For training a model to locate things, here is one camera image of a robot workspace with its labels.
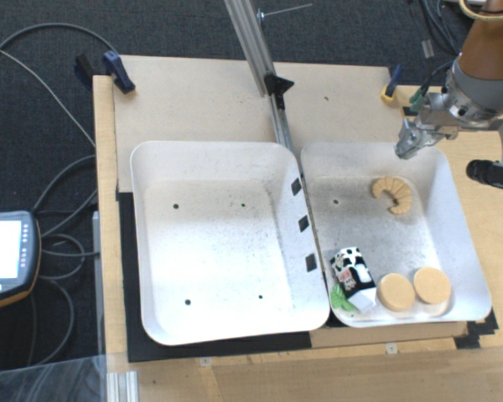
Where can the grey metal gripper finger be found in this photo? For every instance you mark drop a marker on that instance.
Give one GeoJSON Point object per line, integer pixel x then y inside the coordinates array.
{"type": "Point", "coordinates": [419, 142]}
{"type": "Point", "coordinates": [403, 140]}

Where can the pale wood board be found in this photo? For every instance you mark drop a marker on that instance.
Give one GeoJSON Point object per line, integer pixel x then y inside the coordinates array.
{"type": "Point", "coordinates": [201, 111]}

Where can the white plastic tray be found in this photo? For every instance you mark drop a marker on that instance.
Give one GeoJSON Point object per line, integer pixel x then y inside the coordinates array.
{"type": "Point", "coordinates": [377, 241]}
{"type": "Point", "coordinates": [218, 249]}

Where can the cow print milk carton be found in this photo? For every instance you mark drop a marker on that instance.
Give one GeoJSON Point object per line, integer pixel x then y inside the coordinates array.
{"type": "Point", "coordinates": [354, 274]}

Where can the black cylinder on white bracket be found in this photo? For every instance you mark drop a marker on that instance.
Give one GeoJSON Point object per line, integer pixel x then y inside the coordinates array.
{"type": "Point", "coordinates": [488, 173]}

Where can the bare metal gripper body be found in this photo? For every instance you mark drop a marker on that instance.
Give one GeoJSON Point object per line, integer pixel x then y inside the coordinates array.
{"type": "Point", "coordinates": [438, 113]}

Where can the beige round biscuit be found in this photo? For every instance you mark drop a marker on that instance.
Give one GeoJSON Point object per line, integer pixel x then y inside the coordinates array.
{"type": "Point", "coordinates": [431, 285]}
{"type": "Point", "coordinates": [396, 292]}

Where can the beige croissant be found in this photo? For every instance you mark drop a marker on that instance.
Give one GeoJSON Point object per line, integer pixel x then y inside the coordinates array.
{"type": "Point", "coordinates": [396, 189]}

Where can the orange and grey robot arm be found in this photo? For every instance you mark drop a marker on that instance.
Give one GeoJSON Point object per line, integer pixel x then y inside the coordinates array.
{"type": "Point", "coordinates": [486, 53]}

